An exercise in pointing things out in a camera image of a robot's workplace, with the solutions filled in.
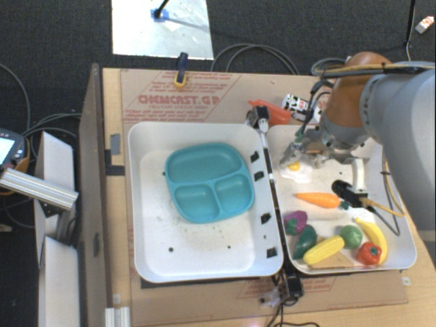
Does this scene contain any yellow banana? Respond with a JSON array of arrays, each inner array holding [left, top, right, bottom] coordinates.
[[354, 216, 390, 265]]

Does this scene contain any blue divided plate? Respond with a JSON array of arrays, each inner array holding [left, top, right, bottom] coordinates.
[[164, 142, 256, 225]]

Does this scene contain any orange carrot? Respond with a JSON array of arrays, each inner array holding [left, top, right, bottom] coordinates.
[[295, 191, 350, 211]]

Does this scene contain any orange-red bottle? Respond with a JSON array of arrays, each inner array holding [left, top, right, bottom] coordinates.
[[248, 99, 294, 127]]

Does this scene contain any brown pizza slice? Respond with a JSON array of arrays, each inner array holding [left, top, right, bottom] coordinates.
[[307, 250, 362, 270]]

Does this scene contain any thin black and white rod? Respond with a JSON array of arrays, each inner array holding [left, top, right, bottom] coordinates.
[[259, 119, 291, 276]]

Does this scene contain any green pepper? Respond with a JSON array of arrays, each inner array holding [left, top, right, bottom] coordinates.
[[292, 224, 319, 260]]

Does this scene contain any green round fruit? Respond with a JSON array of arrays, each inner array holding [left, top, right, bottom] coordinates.
[[338, 224, 364, 250]]

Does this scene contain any black cylinder on white bracket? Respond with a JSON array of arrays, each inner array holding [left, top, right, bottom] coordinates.
[[331, 157, 371, 209]]

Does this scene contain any brown cardboard board red print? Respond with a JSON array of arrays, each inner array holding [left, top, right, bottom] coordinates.
[[120, 67, 409, 312]]

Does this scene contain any red bell pepper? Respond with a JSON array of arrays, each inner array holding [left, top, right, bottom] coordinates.
[[356, 241, 383, 266]]

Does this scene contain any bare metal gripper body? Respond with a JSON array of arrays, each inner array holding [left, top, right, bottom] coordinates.
[[294, 129, 371, 166]]

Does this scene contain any white and yellow fried egg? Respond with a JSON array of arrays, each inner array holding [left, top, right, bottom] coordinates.
[[279, 160, 313, 185]]

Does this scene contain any white carton with black spots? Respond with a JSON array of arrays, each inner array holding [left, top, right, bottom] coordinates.
[[281, 93, 325, 123]]

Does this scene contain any white plastic tray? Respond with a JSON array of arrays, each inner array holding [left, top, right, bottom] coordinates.
[[265, 123, 418, 276], [127, 121, 285, 284]]

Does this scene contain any yellow corn cob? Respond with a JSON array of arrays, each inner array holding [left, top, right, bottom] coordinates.
[[302, 235, 346, 266]]

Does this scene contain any black block with thin wires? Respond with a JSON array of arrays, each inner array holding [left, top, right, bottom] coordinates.
[[277, 272, 305, 300], [246, 106, 272, 129]]

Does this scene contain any purple eggplant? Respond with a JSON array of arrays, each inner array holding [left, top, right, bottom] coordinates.
[[283, 210, 309, 236]]

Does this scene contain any white and orange small carton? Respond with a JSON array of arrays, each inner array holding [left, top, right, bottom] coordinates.
[[414, 15, 435, 35]]

